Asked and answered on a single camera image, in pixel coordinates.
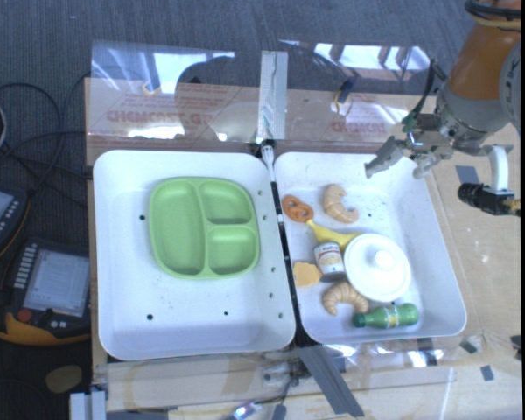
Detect yellow cracker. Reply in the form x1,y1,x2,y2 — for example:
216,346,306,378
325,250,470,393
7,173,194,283
292,261,324,289

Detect orange pretzel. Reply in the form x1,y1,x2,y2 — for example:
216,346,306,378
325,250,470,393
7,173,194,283
281,194,314,224

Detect green bottle yellow label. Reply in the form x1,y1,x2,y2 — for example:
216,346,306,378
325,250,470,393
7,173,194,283
352,303,420,330

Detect green divided plate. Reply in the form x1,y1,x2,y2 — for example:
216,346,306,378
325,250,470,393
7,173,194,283
148,177,262,281

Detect small white labelled can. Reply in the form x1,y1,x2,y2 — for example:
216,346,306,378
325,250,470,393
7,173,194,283
312,241,347,277

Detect brown cardboard board red print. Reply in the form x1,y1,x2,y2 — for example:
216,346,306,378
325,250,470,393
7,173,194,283
83,76,522,420

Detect white plastic tray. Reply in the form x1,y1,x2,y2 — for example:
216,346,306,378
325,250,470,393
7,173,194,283
92,149,298,361
272,150,468,346

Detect tan croissant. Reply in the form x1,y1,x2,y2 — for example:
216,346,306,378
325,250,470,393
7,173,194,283
323,183,360,224
321,281,370,317

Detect white lidded pot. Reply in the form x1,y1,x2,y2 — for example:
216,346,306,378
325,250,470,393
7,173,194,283
343,233,412,304

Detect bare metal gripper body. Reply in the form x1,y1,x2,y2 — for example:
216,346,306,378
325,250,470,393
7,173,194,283
409,114,487,159

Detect yellow banana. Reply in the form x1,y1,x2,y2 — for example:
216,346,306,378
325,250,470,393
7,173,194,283
305,219,362,252

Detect black cylinder on white bracket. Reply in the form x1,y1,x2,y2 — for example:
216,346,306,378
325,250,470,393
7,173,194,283
458,143,516,216

